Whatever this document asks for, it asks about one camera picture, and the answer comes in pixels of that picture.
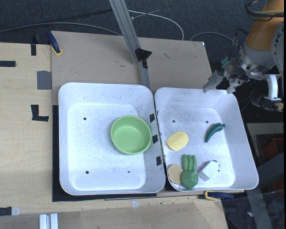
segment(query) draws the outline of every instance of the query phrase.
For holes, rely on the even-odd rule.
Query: white tray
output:
[[[155,93],[155,105],[166,167],[182,166],[182,155],[195,155],[197,173],[204,165],[217,160],[219,171],[208,181],[198,179],[192,191],[253,189],[258,174],[250,145],[233,94],[226,90],[160,88]],[[225,124],[208,143],[204,136],[211,124]],[[167,138],[176,131],[189,136],[188,144],[179,151],[171,150]],[[178,191],[189,191],[181,184],[171,182]]]
[[[114,148],[110,128],[123,115],[141,117],[149,124],[153,141],[144,153],[124,155]],[[59,90],[59,132],[60,183],[67,193],[156,193],[164,187],[153,94],[148,88],[67,83]]]

